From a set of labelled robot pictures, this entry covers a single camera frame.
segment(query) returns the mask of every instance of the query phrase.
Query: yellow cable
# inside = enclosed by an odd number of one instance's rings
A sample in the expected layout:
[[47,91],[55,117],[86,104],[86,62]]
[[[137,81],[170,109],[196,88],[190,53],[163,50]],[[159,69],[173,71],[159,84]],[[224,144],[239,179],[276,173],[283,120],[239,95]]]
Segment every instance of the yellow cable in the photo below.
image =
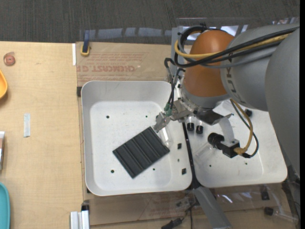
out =
[[236,152],[237,154],[241,155],[245,152],[247,152],[250,144],[251,144],[251,141],[252,141],[252,137],[253,137],[253,125],[252,125],[252,122],[249,118],[249,116],[243,111],[243,109],[241,108],[241,106],[233,99],[230,99],[230,101],[236,105],[236,107],[239,109],[240,112],[243,113],[244,117],[247,119],[248,123],[249,123],[249,126],[250,126],[250,134],[249,134],[249,139],[248,139],[248,142],[246,144],[245,147],[236,147],[234,149],[234,152]]
[[[277,37],[273,37],[273,38],[270,38],[270,39],[267,39],[267,40],[264,40],[262,42],[257,42],[255,44],[252,44],[250,46],[246,46],[246,47],[243,47],[243,48],[240,48],[238,50],[235,50],[235,52],[239,52],[239,51],[242,51],[242,50],[247,50],[247,49],[251,49],[251,48],[254,48],[254,47],[258,47],[258,46],[262,46],[262,45],[266,45],[266,44],[269,44],[269,43],[272,43],[272,42],[277,42],[277,41],[282,41],[284,40],[287,36],[289,36],[291,33],[288,33],[288,34],[285,34],[285,35],[281,35],[281,36],[277,36]],[[212,56],[214,54],[217,54],[219,52],[211,52],[211,53],[204,53],[204,54],[188,54],[188,53],[183,53],[181,51],[179,51],[179,48],[178,48],[178,40],[175,42],[174,44],[174,49],[175,49],[175,52],[184,57],[184,58],[193,58],[193,59],[197,59],[197,58],[201,58],[201,59],[204,59],[206,57],[209,57],[209,56]]]

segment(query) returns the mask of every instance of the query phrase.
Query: blue plate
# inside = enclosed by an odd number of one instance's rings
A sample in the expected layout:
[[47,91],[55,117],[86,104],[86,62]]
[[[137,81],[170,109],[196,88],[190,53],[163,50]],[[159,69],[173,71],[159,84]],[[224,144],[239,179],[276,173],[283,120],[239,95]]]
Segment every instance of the blue plate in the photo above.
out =
[[0,182],[0,229],[10,229],[10,197],[6,187]]

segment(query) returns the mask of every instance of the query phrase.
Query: dark gray corrugated panel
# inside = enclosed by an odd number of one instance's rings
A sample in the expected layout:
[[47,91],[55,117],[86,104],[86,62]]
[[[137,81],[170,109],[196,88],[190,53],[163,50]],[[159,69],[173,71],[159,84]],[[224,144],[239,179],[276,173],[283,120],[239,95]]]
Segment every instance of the dark gray corrugated panel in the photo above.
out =
[[151,127],[113,151],[132,178],[169,152]]
[[[177,26],[178,18],[300,16],[300,0],[0,0],[0,41],[76,42],[80,30]],[[110,42],[170,44],[167,37]]]

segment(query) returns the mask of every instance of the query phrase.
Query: black plug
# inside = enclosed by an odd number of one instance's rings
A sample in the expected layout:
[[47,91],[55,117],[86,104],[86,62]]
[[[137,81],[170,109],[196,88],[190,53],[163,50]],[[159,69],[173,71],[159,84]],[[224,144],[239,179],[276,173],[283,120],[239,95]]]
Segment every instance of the black plug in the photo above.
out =
[[182,223],[182,219],[178,218],[176,220],[171,220],[168,224],[161,227],[161,229],[172,229],[179,226]]

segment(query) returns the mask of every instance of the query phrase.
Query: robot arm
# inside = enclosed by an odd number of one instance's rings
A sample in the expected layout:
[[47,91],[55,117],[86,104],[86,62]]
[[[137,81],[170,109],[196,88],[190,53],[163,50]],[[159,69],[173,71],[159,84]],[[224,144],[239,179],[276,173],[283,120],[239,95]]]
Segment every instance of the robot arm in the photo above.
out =
[[[282,151],[300,175],[299,30],[299,24],[270,25],[235,38],[205,25],[183,32],[175,44],[174,60],[177,67],[185,69],[180,99],[158,115],[154,129],[195,116],[209,125],[220,124],[224,135],[208,138],[214,147],[229,157],[243,155],[234,139],[230,116],[213,111],[223,100],[232,99],[236,105],[269,112]],[[186,38],[198,32],[201,34],[187,54],[183,49]],[[178,54],[188,63],[179,64]]]

